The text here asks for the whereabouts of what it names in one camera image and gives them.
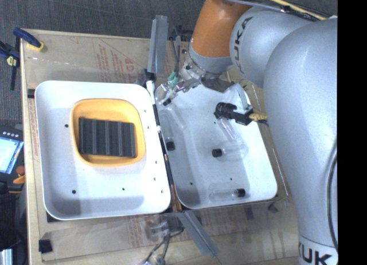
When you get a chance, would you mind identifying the brown cardboard board red print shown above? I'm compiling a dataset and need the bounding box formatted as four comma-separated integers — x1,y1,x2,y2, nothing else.
19,28,299,262

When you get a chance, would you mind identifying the thin black and white rod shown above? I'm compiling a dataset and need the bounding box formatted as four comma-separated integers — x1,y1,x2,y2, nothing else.
145,79,183,212

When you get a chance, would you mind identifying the black ribbed block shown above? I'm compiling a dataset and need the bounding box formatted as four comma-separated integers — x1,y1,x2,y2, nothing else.
77,116,136,158

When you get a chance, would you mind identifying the white plastic tray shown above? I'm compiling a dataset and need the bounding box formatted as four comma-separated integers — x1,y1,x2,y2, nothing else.
154,81,278,211
34,80,172,221

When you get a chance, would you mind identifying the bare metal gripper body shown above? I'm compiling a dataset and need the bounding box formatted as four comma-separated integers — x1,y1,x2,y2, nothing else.
178,56,235,93

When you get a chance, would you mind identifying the orange bowl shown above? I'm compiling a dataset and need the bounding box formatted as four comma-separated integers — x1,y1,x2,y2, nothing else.
70,98,146,167

